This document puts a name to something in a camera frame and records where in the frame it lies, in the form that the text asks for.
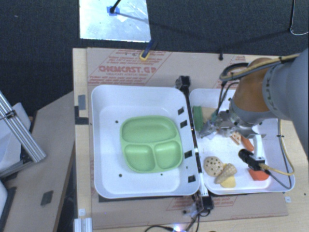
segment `green divided plate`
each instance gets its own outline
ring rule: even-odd
[[[164,116],[127,119],[120,128],[120,141],[127,165],[138,173],[171,170],[183,160],[177,127]]]

